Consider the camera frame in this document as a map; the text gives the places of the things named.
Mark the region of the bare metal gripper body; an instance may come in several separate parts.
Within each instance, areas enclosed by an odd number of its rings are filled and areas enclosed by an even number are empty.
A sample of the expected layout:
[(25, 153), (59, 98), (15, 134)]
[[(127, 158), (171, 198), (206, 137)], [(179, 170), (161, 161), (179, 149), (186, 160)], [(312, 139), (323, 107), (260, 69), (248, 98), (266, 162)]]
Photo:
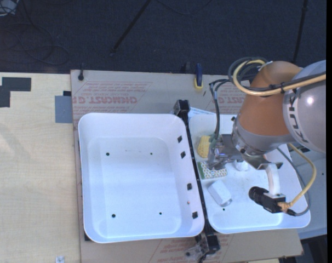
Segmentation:
[(231, 134), (221, 134), (214, 146), (214, 161), (225, 164), (246, 161), (249, 164), (264, 164), (264, 152), (246, 145), (243, 140)]

